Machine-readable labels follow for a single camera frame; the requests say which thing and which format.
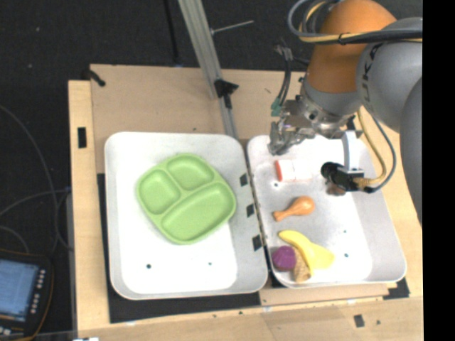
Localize orange toy chicken drumstick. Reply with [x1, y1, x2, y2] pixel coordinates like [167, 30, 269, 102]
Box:
[272, 195, 316, 223]

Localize white plastic tray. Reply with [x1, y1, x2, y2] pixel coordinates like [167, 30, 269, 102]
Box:
[103, 130, 269, 301]
[245, 133, 408, 289]

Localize brown flat board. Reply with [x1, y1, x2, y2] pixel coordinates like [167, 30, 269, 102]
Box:
[89, 63, 400, 307]

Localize green divided plate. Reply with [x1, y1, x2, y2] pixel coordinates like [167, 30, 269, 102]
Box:
[134, 152, 238, 246]

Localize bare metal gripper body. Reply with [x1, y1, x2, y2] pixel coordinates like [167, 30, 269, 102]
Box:
[282, 97, 355, 140]

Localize black cylinder on white bracket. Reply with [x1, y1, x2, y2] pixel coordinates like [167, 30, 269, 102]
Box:
[320, 129, 366, 193]

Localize white bottle with red cap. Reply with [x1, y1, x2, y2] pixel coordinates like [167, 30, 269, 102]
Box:
[274, 158, 314, 183]

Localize yellow banana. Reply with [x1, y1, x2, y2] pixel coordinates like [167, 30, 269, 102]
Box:
[277, 229, 336, 277]

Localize purple toy grapes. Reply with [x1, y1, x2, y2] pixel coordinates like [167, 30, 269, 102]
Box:
[271, 245, 297, 273]

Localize tan toy waffle cone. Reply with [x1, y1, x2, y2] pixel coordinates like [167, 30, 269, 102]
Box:
[291, 249, 313, 284]

